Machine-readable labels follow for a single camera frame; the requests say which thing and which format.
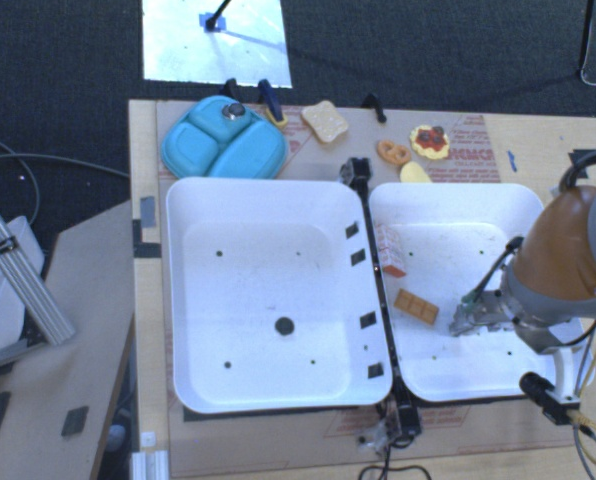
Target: black clip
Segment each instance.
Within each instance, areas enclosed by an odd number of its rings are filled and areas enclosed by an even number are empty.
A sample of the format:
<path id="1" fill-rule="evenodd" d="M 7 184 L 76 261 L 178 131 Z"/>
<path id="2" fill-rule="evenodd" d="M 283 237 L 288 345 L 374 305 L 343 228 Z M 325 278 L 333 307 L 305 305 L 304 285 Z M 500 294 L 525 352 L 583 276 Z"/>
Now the black clip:
<path id="1" fill-rule="evenodd" d="M 218 94 L 222 94 L 223 96 L 227 96 L 233 100 L 239 101 L 242 103 L 242 96 L 240 95 L 240 88 L 238 87 L 238 82 L 236 82 L 235 78 L 230 78 L 225 82 Z"/>
<path id="2" fill-rule="evenodd" d="M 379 123 L 387 122 L 387 116 L 385 115 L 384 109 L 382 107 L 382 102 L 380 101 L 380 98 L 378 96 L 376 96 L 375 93 L 370 92 L 369 94 L 367 94 L 367 96 L 365 97 L 365 99 L 362 102 L 362 105 L 360 105 L 360 107 L 376 109 L 376 117 L 378 119 L 378 122 Z"/>
<path id="3" fill-rule="evenodd" d="M 11 235 L 0 241 L 0 254 L 11 252 L 18 248 L 18 239 L 15 235 Z"/>
<path id="4" fill-rule="evenodd" d="M 367 185 L 372 176 L 369 158 L 350 158 L 340 168 L 339 179 L 348 187 L 356 190 L 357 185 Z"/>
<path id="5" fill-rule="evenodd" d="M 269 80 L 263 78 L 258 82 L 258 90 L 260 91 L 258 103 L 264 102 L 267 105 L 267 117 L 269 117 L 270 121 L 272 121 L 278 128 L 283 128 L 287 124 L 287 119 L 282 113 L 280 101 L 278 100 L 278 96 L 276 96 L 273 87 L 269 83 Z"/>

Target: wooden table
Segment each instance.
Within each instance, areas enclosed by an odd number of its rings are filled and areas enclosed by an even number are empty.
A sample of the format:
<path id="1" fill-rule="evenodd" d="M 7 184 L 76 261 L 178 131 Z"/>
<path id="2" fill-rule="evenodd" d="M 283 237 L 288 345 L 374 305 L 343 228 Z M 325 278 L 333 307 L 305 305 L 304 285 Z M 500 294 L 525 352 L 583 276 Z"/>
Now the wooden table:
<path id="1" fill-rule="evenodd" d="M 158 195 L 158 103 L 132 101 L 130 110 L 132 215 L 140 222 L 144 195 L 153 197 L 156 207 Z M 376 183 L 388 181 L 393 174 L 385 171 L 376 160 L 374 143 L 379 138 L 393 138 L 393 128 L 381 128 L 370 110 L 341 109 L 350 122 L 350 136 L 337 146 L 322 147 L 315 140 L 302 144 L 299 155 L 283 173 L 286 177 L 305 176 L 332 179 L 349 156 L 372 158 Z M 387 111 L 390 122 L 406 118 L 405 111 Z M 459 114 L 426 113 L 430 122 L 439 119 L 460 118 Z M 568 153 L 574 149 L 596 148 L 596 119 L 484 115 L 484 125 L 491 141 L 500 181 L 526 185 L 538 194 L 543 203 L 551 200 L 550 189 L 571 165 Z M 360 137 L 372 140 L 359 142 Z M 596 185 L 596 167 L 589 169 L 589 183 Z M 143 227 L 141 241 L 159 244 L 160 223 Z M 143 257 L 135 262 L 136 344 L 138 367 L 138 420 L 142 436 L 141 451 L 145 454 L 169 448 L 167 418 L 166 360 L 163 323 L 162 264 L 160 258 Z M 586 394 L 585 413 L 596 419 L 596 379 Z M 547 448 L 513 452 L 484 453 L 453 457 L 396 461 L 395 466 L 420 463 L 433 478 L 452 479 L 507 479 L 507 478 L 583 478 L 584 470 L 573 447 Z M 359 464 L 244 473 L 234 478 L 242 480 L 355 478 Z M 229 475 L 208 478 L 232 478 Z M 418 472 L 407 478 L 423 478 Z"/>
<path id="2" fill-rule="evenodd" d="M 76 334 L 0 375 L 0 480 L 98 478 L 133 342 L 130 215 L 127 202 L 58 237 L 45 284 Z M 72 411 L 82 428 L 63 435 Z"/>

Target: brown toy cracker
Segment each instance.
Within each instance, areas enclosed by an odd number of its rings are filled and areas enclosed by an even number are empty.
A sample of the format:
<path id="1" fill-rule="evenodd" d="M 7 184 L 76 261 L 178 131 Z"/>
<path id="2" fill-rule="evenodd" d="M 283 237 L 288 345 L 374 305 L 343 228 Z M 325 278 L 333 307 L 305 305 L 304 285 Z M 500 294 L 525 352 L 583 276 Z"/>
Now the brown toy cracker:
<path id="1" fill-rule="evenodd" d="M 411 147 L 416 153 L 431 160 L 449 156 L 449 137 L 442 126 L 422 125 L 409 135 Z"/>
<path id="2" fill-rule="evenodd" d="M 390 140 L 379 141 L 376 150 L 380 158 L 393 165 L 405 165 L 411 160 L 411 151 L 407 147 Z"/>
<path id="3" fill-rule="evenodd" d="M 398 290 L 394 306 L 429 325 L 434 325 L 439 311 L 438 306 L 402 288 Z"/>

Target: metal rod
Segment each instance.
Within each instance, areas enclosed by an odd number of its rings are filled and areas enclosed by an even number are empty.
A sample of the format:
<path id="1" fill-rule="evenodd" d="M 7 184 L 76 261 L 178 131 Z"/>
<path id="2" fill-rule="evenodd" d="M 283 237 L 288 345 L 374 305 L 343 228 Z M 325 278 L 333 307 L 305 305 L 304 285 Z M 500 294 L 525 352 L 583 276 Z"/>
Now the metal rod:
<path id="1" fill-rule="evenodd" d="M 16 343 L 9 345 L 0 350 L 0 367 L 16 361 L 23 355 L 42 347 L 47 346 L 46 343 L 37 343 L 32 346 L 27 346 L 27 340 L 21 339 Z"/>
<path id="2" fill-rule="evenodd" d="M 231 0 L 223 0 L 222 4 L 220 4 L 220 7 L 218 7 L 218 10 L 214 13 L 214 15 L 205 22 L 205 30 L 208 32 L 213 32 L 216 29 L 216 22 L 229 5 L 229 2 L 231 2 Z"/>
<path id="3" fill-rule="evenodd" d="M 0 216 L 0 242 L 6 241 L 10 235 Z M 50 344 L 57 345 L 73 336 L 75 329 L 62 314 L 21 248 L 0 254 L 0 270 Z"/>
<path id="4" fill-rule="evenodd" d="M 580 45 L 580 59 L 578 60 L 579 72 L 585 68 L 585 62 L 587 61 L 587 51 L 589 50 L 589 40 L 591 37 L 591 18 L 594 14 L 594 2 L 595 0 L 587 0 L 585 25 L 582 31 L 582 44 Z"/>

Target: dark carpet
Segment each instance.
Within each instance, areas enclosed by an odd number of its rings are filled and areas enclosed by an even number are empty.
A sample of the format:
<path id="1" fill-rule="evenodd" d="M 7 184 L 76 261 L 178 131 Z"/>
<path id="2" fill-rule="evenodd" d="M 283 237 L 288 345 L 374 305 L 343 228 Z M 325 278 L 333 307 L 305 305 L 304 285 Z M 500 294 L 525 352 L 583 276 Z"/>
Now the dark carpet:
<path id="1" fill-rule="evenodd" d="M 586 0 L 281 1 L 294 85 L 279 91 L 282 102 L 359 106 L 374 91 L 387 108 L 596 116 L 596 88 L 576 77 Z M 129 99 L 216 93 L 143 80 L 141 5 L 0 0 L 0 140 L 127 171 Z M 596 80 L 596 19 L 589 76 Z M 45 248 L 129 197 L 126 180 L 29 163 L 43 195 L 35 231 Z M 6 218 L 33 210 L 23 174 L 0 160 Z"/>

